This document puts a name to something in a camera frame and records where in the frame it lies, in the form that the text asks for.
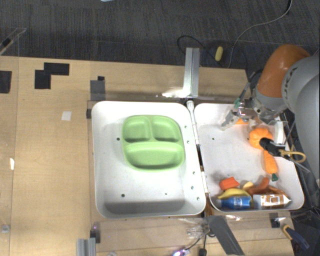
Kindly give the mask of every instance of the metal bar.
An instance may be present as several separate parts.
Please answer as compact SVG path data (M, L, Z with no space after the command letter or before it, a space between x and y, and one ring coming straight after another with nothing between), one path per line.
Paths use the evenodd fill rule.
M200 49L187 48L185 52L183 96L197 97L199 91Z
M78 239L76 242L76 256L96 256L96 239Z

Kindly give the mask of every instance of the table surface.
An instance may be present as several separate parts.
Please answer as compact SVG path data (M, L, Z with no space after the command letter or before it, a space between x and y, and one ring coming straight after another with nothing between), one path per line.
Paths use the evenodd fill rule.
M35 89L35 70L43 70L44 62L70 64L69 76L53 75L51 89ZM10 93L0 94L0 139L8 144L0 147L1 164L15 161L13 171L9 164L0 167L0 224L11 228L0 233L0 255L76 255L76 241L89 238L95 217L86 118L90 80L105 77L107 93L160 95L182 87L184 67L1 56L0 70L12 71ZM220 101L230 103L246 82L244 70L199 70L199 94ZM65 111L71 112L70 121L62 120ZM278 215L292 226L288 211ZM229 218L246 255L293 255L290 241L271 228L268 213ZM113 238L97 244L98 256L114 250L110 244L118 256L166 256L194 241L186 235L188 219L97 219ZM191 255L198 255L201 244ZM225 255L216 238L207 239L206 248L208 255Z

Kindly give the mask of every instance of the divided green plate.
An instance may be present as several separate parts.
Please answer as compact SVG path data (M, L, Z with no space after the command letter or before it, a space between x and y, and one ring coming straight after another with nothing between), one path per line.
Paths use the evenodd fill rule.
M129 166L140 171L164 171L185 161L180 128L162 115L133 115L122 126L122 149Z

